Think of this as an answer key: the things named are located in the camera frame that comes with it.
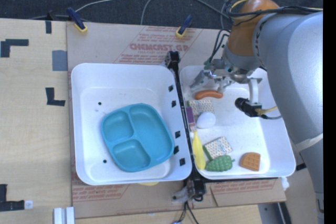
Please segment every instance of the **white egg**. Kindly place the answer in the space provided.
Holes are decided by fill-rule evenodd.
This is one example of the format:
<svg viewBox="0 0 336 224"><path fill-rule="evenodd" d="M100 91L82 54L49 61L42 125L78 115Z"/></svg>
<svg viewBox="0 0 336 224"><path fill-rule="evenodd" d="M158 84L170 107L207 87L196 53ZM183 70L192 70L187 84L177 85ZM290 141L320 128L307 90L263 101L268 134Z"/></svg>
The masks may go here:
<svg viewBox="0 0 336 224"><path fill-rule="evenodd" d="M201 115L199 115L196 121L196 126L197 128L200 129L207 129L213 127L215 123L216 123L215 114L210 111L206 111L203 112Z"/></svg>

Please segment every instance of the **brown waffle toy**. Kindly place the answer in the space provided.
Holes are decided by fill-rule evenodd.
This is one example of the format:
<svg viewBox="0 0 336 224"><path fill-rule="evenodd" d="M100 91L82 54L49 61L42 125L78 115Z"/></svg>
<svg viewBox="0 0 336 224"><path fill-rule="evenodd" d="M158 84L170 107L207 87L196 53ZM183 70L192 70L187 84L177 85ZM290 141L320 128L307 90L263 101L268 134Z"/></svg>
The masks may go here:
<svg viewBox="0 0 336 224"><path fill-rule="evenodd" d="M253 171L259 171L260 154L256 152L245 153L240 160L240 166Z"/></svg>

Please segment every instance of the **sausage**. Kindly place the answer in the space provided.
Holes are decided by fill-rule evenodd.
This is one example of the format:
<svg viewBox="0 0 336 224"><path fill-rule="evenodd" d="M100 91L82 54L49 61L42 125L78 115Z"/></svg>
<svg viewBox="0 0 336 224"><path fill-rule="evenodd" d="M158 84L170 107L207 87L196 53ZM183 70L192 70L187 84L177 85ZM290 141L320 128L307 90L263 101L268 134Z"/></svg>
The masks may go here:
<svg viewBox="0 0 336 224"><path fill-rule="evenodd" d="M204 91L200 91L195 93L195 99L199 100L205 97L214 97L214 98L222 98L223 94L220 92L217 92L215 90L204 90Z"/></svg>

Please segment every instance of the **cardboard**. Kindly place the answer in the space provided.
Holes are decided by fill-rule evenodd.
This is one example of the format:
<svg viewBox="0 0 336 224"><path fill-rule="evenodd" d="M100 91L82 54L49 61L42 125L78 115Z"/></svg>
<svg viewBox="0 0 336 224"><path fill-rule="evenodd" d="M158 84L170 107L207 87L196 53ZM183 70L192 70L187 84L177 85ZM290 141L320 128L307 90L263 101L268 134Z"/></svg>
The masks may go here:
<svg viewBox="0 0 336 224"><path fill-rule="evenodd" d="M172 203L171 197L183 188L183 182L160 182L154 186L89 186L78 178L73 141L71 71L84 62L160 65L170 50L180 52L180 69L189 65L202 65L213 50L218 30L188 29L185 36L179 39L175 36L174 27L99 23L86 25L88 31L81 33L73 23L67 23L72 204L75 217L181 210L183 205ZM206 190L203 201L192 201L193 209L286 200L279 178L207 183Z"/></svg>

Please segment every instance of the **blue plate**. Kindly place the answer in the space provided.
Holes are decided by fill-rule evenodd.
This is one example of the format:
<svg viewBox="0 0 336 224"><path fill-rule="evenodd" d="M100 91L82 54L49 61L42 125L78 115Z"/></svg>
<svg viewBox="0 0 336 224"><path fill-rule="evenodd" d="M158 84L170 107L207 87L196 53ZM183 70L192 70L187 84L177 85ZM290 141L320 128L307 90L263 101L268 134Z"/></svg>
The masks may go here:
<svg viewBox="0 0 336 224"><path fill-rule="evenodd" d="M107 114L101 133L113 160L126 172L151 168L173 154L169 129L156 109L147 104L125 106Z"/></svg>

